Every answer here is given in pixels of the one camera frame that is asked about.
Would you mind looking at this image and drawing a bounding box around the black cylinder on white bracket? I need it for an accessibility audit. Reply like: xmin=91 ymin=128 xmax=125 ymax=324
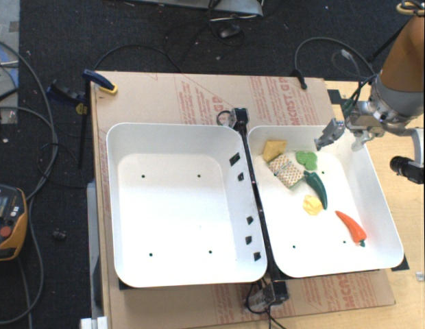
xmin=383 ymin=123 xmax=425 ymax=185

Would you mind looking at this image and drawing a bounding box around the yellow cheese wedge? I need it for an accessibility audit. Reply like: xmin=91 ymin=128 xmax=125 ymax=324
xmin=263 ymin=139 xmax=289 ymax=163

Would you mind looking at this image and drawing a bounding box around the white plastic tray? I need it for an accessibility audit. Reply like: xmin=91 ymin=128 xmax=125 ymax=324
xmin=247 ymin=125 xmax=405 ymax=279
xmin=106 ymin=121 xmax=269 ymax=289

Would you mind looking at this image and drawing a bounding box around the black block with thin wires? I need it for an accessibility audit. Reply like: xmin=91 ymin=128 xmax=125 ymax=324
xmin=228 ymin=107 xmax=250 ymax=129
xmin=248 ymin=279 xmax=290 ymax=312

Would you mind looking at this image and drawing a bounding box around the yellow crumpled lump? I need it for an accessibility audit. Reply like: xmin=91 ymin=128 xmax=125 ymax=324
xmin=302 ymin=194 xmax=324 ymax=217

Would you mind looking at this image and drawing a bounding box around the thin black rod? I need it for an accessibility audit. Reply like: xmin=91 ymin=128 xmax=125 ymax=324
xmin=239 ymin=121 xmax=281 ymax=283

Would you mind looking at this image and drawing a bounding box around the brown cardboard board, red print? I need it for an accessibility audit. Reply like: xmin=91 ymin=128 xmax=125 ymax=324
xmin=90 ymin=70 xmax=397 ymax=329

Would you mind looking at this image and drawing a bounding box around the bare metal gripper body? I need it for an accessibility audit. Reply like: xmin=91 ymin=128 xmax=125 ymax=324
xmin=345 ymin=99 xmax=411 ymax=137

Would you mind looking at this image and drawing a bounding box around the white orange patterned packet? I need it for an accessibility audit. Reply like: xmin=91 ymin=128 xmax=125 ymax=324
xmin=267 ymin=153 xmax=306 ymax=190

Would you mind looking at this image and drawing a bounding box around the green chili pepper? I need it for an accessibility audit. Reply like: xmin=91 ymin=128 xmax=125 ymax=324
xmin=302 ymin=170 xmax=329 ymax=211

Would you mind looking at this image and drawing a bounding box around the green lettuce leaf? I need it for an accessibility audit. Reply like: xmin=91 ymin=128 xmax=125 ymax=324
xmin=295 ymin=150 xmax=319 ymax=171

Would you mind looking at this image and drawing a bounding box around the orange chili pepper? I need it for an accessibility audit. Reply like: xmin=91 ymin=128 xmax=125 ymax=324
xmin=335 ymin=210 xmax=368 ymax=248

